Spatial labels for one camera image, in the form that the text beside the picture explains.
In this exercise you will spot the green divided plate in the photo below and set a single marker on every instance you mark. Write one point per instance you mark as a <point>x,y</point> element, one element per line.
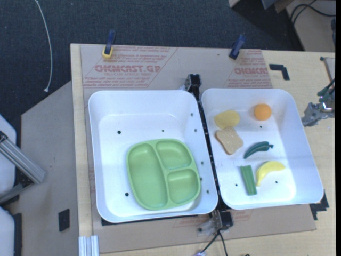
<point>145,172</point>

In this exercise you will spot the thin black rod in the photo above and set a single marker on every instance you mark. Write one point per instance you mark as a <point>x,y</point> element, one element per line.
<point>208,140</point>

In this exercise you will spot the orange ball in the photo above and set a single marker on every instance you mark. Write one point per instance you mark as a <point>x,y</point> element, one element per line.
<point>262,112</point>

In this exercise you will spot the white plastic tray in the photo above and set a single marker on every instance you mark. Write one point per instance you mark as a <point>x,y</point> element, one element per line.
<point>298,153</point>
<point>138,108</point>

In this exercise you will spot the yellow potato chip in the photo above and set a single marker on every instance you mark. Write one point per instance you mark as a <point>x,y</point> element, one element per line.
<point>227,119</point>

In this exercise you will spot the yellow banana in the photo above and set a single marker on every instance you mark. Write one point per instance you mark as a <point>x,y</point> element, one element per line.
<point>269,168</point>

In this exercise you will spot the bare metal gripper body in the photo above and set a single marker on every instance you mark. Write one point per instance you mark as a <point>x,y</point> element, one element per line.
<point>314,113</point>

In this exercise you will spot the green celery stick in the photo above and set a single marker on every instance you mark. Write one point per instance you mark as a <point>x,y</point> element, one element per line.
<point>248,180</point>

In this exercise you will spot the dark green pea pod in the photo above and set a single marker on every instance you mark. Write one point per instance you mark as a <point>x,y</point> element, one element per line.
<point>257,148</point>

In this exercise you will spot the tan bread slice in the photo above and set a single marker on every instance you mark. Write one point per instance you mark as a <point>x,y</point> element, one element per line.
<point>229,140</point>

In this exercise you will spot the brown cardboard board red print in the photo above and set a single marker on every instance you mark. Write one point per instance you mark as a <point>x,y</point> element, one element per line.
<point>170,63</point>

